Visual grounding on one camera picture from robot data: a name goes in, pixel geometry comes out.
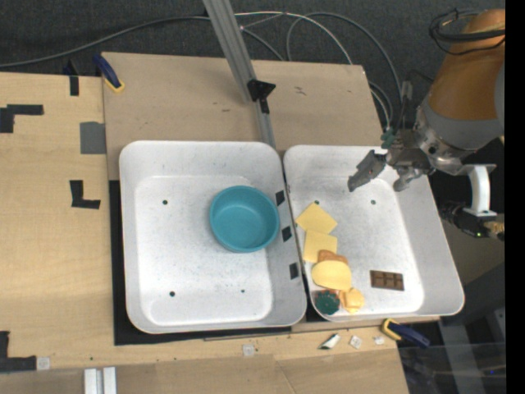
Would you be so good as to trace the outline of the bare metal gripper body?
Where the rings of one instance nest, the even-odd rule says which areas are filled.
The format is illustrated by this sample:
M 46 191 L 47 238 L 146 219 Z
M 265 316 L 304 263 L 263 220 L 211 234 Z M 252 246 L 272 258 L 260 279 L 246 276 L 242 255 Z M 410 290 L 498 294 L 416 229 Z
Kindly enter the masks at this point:
M 386 162 L 398 170 L 412 168 L 424 173 L 437 170 L 458 175 L 463 160 L 477 149 L 454 137 L 455 134 L 439 133 L 429 126 L 397 131 L 391 127 L 384 133 Z

